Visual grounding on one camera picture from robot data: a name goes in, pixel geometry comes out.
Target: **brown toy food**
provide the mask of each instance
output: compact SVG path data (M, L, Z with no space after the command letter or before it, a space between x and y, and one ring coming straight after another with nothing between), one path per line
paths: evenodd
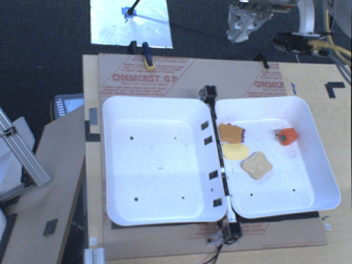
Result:
M222 142L229 142L239 144L244 142L244 129L236 125L220 124L218 127L220 140Z
M254 179L260 180L266 173L271 171L273 166L266 159L264 153L255 152L254 155L242 162L242 168Z

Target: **table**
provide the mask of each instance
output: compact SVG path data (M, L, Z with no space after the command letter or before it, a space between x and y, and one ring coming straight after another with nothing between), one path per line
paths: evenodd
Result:
M89 122L92 109L99 107L98 56L84 56L85 120ZM243 65L250 68L254 63ZM351 87L333 89L330 98L327 85L344 82L334 65L279 63L287 95L303 98L310 106L325 152L337 180L342 199L330 211L320 212L328 245L275 250L237 251L221 253L218 263L348 263L352 259L351 211ZM90 135L100 133L99 120L89 126ZM88 234L90 248L103 247L103 217L101 188L100 143L86 142L86 175L88 203ZM108 260L106 263L202 263L210 255L193 254Z

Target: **toy tomato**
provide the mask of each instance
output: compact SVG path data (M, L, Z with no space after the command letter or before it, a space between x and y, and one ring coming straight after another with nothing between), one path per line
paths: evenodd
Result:
M298 134L294 128L285 128L280 131L278 137L280 143L284 146L287 146L298 138Z

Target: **dark floor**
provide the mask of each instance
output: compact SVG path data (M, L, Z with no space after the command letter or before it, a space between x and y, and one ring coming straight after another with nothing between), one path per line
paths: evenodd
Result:
M262 53L268 61L296 62L295 55L276 50L272 39L278 32L298 29L297 9L276 14L249 41L233 45L226 36L232 1L167 0L173 49L153 49L152 53L233 60L253 60ZM54 96L83 91L82 55L127 52L122 46L91 44L90 0L0 0L0 17L0 106L11 120L24 116L37 142L50 122ZM316 31L323 32L320 3L316 20ZM335 41L351 50L351 39L338 27ZM330 63L317 57L299 59L303 63ZM81 261L79 228L84 220L80 214L75 216L81 223L73 225L63 263Z

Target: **protective paper film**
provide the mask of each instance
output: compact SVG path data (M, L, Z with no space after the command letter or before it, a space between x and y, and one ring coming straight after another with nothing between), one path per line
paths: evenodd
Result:
M172 48L166 0L140 0L131 16L126 11L136 0L91 0L91 42L102 45Z

